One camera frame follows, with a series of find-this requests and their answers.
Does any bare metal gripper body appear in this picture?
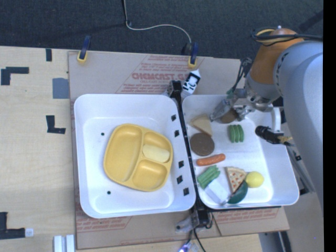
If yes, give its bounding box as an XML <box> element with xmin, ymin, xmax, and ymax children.
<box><xmin>226</xmin><ymin>88</ymin><xmax>274</xmax><ymax>113</ymax></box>

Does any brown round toy food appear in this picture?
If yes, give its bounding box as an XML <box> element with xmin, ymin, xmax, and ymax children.
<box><xmin>219</xmin><ymin>108</ymin><xmax>238</xmax><ymax>124</ymax></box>

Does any tan bread slice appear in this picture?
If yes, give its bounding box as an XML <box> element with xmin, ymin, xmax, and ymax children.
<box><xmin>189</xmin><ymin>113</ymin><xmax>214</xmax><ymax>137</ymax></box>

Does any green pea pod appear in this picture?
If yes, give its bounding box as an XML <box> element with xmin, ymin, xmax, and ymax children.
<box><xmin>227</xmin><ymin>124</ymin><xmax>245</xmax><ymax>144</ymax></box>

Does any brown round biscuit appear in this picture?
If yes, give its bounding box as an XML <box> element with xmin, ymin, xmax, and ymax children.
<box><xmin>189</xmin><ymin>132</ymin><xmax>215</xmax><ymax>157</ymax></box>

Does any white plastic tray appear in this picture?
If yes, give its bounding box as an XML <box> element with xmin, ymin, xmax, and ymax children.
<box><xmin>181</xmin><ymin>94</ymin><xmax>300</xmax><ymax>210</ymax></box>
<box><xmin>73</xmin><ymin>93</ymin><xmax>197</xmax><ymax>219</ymax></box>

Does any white and black carton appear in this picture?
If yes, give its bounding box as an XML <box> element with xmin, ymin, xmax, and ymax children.
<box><xmin>182</xmin><ymin>68</ymin><xmax>202</xmax><ymax>93</ymax></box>

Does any thin black rod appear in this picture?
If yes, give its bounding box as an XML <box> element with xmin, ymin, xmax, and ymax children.
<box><xmin>176</xmin><ymin>96</ymin><xmax>203</xmax><ymax>211</ymax></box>

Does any orange sausage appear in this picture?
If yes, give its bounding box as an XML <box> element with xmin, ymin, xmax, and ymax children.
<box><xmin>196</xmin><ymin>153</ymin><xmax>226</xmax><ymax>167</ymax></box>

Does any pizza slice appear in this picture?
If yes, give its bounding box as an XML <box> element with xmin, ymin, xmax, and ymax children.
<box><xmin>224</xmin><ymin>166</ymin><xmax>248</xmax><ymax>194</ymax></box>

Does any green beans bundle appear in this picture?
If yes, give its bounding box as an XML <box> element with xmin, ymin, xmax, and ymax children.
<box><xmin>196</xmin><ymin>164</ymin><xmax>222</xmax><ymax>190</ymax></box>

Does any yellow lemon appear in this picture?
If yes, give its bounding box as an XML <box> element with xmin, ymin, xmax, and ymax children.
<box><xmin>245</xmin><ymin>171</ymin><xmax>265</xmax><ymax>189</ymax></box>

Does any pale yellow potato slice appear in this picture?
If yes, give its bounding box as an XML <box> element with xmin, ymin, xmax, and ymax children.
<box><xmin>142</xmin><ymin>143</ymin><xmax>171</xmax><ymax>163</ymax></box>

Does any white rectangular packet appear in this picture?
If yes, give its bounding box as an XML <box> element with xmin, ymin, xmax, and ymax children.
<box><xmin>204</xmin><ymin>178</ymin><xmax>229</xmax><ymax>205</ymax></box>

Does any dark green wedge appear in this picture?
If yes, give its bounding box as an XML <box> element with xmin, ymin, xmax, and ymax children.
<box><xmin>226</xmin><ymin>180</ymin><xmax>249</xmax><ymax>205</ymax></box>

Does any yellow divided plate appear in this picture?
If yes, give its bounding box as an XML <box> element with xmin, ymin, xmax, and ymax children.
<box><xmin>102</xmin><ymin>123</ymin><xmax>174</xmax><ymax>193</ymax></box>

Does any brown cardboard board red print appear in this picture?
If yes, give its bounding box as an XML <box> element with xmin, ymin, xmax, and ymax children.
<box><xmin>67</xmin><ymin>50</ymin><xmax>290</xmax><ymax>250</ymax></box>

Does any black cylinder on white bracket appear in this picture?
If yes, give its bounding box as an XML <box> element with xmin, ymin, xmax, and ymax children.
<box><xmin>255</xmin><ymin>107</ymin><xmax>285</xmax><ymax>145</ymax></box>

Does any black block with wires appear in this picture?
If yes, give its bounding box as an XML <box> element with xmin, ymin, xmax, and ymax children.
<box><xmin>189</xmin><ymin>207</ymin><xmax>214</xmax><ymax>229</ymax></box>
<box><xmin>169</xmin><ymin>80</ymin><xmax>183</xmax><ymax>100</ymax></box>

